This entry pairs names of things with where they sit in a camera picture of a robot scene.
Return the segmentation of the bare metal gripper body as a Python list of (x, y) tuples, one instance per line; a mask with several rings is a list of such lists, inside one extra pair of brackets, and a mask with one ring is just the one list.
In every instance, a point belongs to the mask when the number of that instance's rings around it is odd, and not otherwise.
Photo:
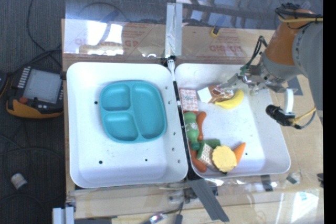
[(240, 80), (249, 87), (262, 84), (264, 89), (286, 92), (286, 88), (283, 86), (285, 82), (284, 65), (250, 65), (242, 67), (238, 75)]

